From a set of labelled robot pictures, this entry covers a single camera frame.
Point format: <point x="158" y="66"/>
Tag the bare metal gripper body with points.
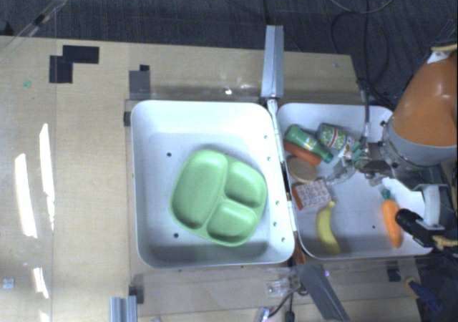
<point x="375" y="159"/>

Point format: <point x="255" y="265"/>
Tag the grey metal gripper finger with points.
<point x="376" y="178"/>
<point x="341" y="173"/>

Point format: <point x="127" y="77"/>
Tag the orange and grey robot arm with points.
<point x="426" y="113"/>

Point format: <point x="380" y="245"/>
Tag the small white and orange packet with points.
<point x="346" y="149"/>

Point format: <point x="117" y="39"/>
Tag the orange and white carton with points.
<point x="312" y="194"/>

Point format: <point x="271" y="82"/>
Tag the green and white can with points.
<point x="331" y="135"/>

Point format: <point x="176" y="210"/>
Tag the white plastic tray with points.
<point x="358" y="213"/>
<point x="161" y="124"/>

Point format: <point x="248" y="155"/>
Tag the round beige biscuit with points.
<point x="301" y="170"/>

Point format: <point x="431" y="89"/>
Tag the orange toy sausage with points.
<point x="302" y="154"/>

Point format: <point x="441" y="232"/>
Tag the orange carrot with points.
<point x="391" y="220"/>

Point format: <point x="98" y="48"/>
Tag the green plastic bottle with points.
<point x="304" y="140"/>

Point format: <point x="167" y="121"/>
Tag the yellow banana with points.
<point x="326" y="227"/>

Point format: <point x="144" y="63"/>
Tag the green divided plate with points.
<point x="200" y="184"/>

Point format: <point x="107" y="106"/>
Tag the black cylinder on white bracket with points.
<point x="415" y="222"/>

